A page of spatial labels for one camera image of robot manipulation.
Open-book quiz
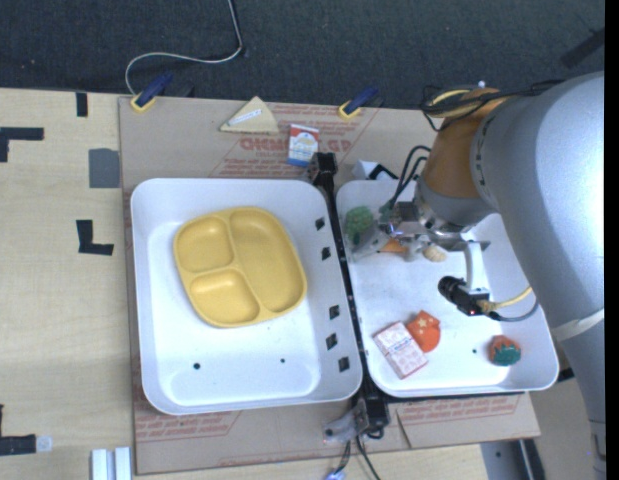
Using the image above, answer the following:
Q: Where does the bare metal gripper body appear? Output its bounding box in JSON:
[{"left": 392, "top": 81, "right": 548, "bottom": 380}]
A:
[{"left": 388, "top": 200, "right": 474, "bottom": 249}]

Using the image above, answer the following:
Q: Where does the green broccoli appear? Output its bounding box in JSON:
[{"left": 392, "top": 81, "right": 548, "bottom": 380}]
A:
[{"left": 344, "top": 205, "right": 376, "bottom": 244}]

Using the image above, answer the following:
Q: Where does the thin black rod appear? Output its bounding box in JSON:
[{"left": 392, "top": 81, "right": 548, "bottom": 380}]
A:
[{"left": 320, "top": 180, "right": 376, "bottom": 400}]

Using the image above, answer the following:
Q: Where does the orange packet with star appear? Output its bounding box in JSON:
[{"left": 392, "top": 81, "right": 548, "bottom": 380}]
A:
[{"left": 406, "top": 310, "right": 442, "bottom": 353}]

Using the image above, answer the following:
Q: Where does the red white blue carton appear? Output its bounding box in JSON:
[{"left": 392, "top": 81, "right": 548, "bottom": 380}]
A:
[{"left": 286, "top": 123, "right": 320, "bottom": 168}]

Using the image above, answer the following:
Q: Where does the pink and white carton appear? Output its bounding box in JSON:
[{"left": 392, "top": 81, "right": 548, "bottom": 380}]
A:
[{"left": 372, "top": 321, "right": 429, "bottom": 380}]

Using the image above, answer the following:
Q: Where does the yellow divided plate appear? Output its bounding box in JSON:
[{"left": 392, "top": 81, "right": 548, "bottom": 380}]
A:
[{"left": 172, "top": 206, "right": 308, "bottom": 329}]

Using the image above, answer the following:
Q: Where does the white plastic tray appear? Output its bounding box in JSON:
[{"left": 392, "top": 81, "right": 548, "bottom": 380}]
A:
[
  {"left": 130, "top": 177, "right": 364, "bottom": 416},
  {"left": 335, "top": 179, "right": 560, "bottom": 398}
]

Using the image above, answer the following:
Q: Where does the orange and green toy fruit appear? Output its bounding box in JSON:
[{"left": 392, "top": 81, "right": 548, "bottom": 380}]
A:
[{"left": 487, "top": 335, "right": 522, "bottom": 367}]

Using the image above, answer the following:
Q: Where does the yellow cheese wedge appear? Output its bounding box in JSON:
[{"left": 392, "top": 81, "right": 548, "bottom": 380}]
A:
[{"left": 219, "top": 95, "right": 280, "bottom": 135}]

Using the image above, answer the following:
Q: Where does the brown cardboard board red print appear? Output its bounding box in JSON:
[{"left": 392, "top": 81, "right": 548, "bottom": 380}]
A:
[{"left": 117, "top": 95, "right": 542, "bottom": 475}]

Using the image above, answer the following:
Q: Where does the black cylinder on white bracket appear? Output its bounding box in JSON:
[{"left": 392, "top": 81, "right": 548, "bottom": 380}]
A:
[{"left": 437, "top": 240, "right": 492, "bottom": 318}]

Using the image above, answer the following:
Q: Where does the black block with thin wires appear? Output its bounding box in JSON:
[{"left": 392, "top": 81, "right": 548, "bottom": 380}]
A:
[
  {"left": 356, "top": 392, "right": 391, "bottom": 433},
  {"left": 308, "top": 151, "right": 339, "bottom": 186}
]

